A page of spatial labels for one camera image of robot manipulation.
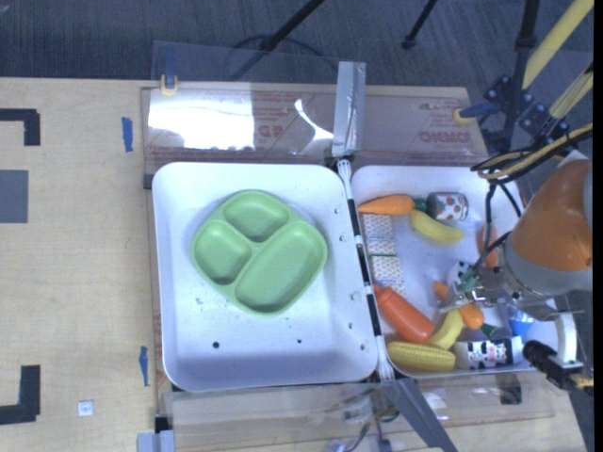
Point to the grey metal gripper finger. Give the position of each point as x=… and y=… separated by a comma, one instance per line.
x=458, y=286
x=451, y=302

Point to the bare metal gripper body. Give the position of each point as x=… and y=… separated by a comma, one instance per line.
x=494, y=286

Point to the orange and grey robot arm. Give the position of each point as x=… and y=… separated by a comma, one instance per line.
x=551, y=224

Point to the orange carrot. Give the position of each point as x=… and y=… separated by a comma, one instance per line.
x=472, y=317
x=388, y=205

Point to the yellow banana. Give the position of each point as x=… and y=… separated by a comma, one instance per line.
x=435, y=229
x=447, y=332

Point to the orange sausage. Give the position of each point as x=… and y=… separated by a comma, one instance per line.
x=491, y=254

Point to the white plastic tray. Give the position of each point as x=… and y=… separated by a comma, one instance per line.
x=424, y=266
x=198, y=346

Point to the blue cup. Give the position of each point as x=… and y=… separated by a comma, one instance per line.
x=520, y=325

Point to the orange bottle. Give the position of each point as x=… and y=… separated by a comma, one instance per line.
x=405, y=316

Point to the white bottle with cow print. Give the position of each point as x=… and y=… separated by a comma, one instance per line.
x=487, y=353

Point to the yellow corn cob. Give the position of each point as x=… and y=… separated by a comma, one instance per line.
x=419, y=357

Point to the white and orange cracker packet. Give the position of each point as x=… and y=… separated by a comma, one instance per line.
x=387, y=273
x=379, y=233

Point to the small can with red print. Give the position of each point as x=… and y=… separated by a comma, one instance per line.
x=450, y=206

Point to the thin black and white rod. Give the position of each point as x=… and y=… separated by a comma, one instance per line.
x=360, y=247

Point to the brown cardboard board, red print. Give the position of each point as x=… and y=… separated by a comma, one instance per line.
x=405, y=130

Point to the green divided plate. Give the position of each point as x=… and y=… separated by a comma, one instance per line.
x=264, y=262

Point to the black cylinder on white bracket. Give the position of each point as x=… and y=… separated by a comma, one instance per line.
x=549, y=360

